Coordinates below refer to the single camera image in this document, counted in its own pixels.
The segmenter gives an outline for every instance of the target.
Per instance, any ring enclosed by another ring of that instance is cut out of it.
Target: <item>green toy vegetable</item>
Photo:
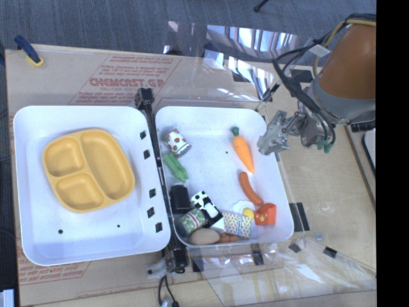
[[[173,153],[164,155],[164,162],[169,166],[172,174],[183,183],[189,178],[186,169],[180,164],[179,160]]]

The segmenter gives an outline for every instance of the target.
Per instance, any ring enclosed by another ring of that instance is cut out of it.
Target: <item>white plastic tray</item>
[[[239,173],[246,171],[252,188],[264,202],[277,205],[277,217],[275,225],[254,226],[250,239],[234,244],[278,242],[291,237],[294,222],[277,161],[273,154],[266,156],[258,152],[257,140],[266,131],[266,123],[260,114],[250,109],[168,106],[160,109],[155,119],[159,140],[177,129],[192,145],[179,158],[189,174],[185,183],[174,177],[164,165],[168,190],[176,184],[183,184],[189,197],[203,190],[220,211],[234,212],[236,202],[248,201],[238,181]],[[234,151],[233,126],[239,127],[240,135],[251,148],[254,174],[247,171]],[[163,142],[160,143],[160,151],[162,156],[170,152]],[[179,239],[192,246],[187,238],[179,236]]]
[[[135,174],[130,196],[100,210],[66,209],[42,165],[46,144],[83,129],[109,131]],[[22,247],[38,265],[57,265],[158,251],[171,231],[144,115],[131,107],[29,106],[14,117]],[[145,159],[144,152],[149,153]]]

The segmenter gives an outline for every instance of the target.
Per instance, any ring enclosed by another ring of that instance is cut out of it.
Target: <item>brown cylinder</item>
[[[374,99],[376,26],[350,26],[322,68],[318,81],[327,93],[336,97]]]

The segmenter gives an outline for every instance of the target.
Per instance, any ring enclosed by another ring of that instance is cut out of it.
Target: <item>carrot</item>
[[[253,188],[250,185],[249,176],[246,172],[241,172],[238,176],[240,185],[242,186],[243,192],[248,197],[248,199],[253,202],[256,206],[260,206],[264,203],[263,199],[254,192]]]
[[[244,165],[247,167],[247,169],[251,173],[254,173],[253,160],[247,142],[241,135],[239,135],[238,127],[233,127],[231,131],[235,135],[235,138],[233,139],[233,146],[235,148],[237,155],[239,156],[240,160],[244,163]]]

